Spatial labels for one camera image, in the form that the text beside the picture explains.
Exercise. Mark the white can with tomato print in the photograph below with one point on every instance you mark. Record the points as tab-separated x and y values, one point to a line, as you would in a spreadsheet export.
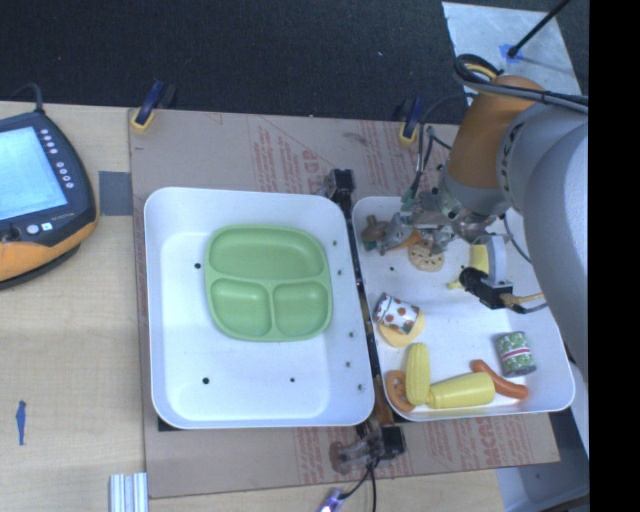
395	312

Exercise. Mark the yellow mustard bottle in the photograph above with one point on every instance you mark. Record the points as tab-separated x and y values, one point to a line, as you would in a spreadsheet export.
462	391

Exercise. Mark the orange sausage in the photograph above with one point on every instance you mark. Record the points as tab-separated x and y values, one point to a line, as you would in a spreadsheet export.
505	384

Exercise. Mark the thin black and white rod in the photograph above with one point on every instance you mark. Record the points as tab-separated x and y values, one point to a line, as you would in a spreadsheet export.
367	330

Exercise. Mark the yellow banana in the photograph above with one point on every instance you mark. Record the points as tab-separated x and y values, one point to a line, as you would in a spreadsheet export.
479	257

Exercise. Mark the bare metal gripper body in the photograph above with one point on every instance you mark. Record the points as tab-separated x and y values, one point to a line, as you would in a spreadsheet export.
436	216

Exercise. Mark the tan biscuit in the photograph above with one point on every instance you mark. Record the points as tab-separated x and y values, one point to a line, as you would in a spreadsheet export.
425	260

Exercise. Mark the green divided plate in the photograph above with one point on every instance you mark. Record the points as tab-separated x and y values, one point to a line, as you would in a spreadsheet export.
267	282

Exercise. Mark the orange pretzel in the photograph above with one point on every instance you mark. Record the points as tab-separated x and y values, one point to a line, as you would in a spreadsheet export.
396	390

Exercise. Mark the white plastic tray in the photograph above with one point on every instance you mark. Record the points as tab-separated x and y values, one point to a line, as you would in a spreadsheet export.
465	325
250	390

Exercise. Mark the brown toy mushroom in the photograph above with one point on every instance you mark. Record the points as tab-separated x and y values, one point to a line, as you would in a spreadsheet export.
372	230

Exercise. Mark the orange carrot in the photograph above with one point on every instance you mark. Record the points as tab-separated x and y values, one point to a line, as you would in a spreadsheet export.
413	239

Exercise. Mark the brown cardboard board red print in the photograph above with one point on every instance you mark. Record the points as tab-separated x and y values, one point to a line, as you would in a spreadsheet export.
210	150

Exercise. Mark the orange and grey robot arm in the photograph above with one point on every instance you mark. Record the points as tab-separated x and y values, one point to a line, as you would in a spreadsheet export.
545	190

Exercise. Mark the green pea can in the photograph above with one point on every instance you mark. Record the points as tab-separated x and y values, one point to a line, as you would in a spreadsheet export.
515	354

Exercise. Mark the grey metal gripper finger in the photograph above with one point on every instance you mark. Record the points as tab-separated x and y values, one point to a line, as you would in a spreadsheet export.
394	234
441	245

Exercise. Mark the yellow corn cob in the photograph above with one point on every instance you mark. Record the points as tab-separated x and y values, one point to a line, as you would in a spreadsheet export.
418	372

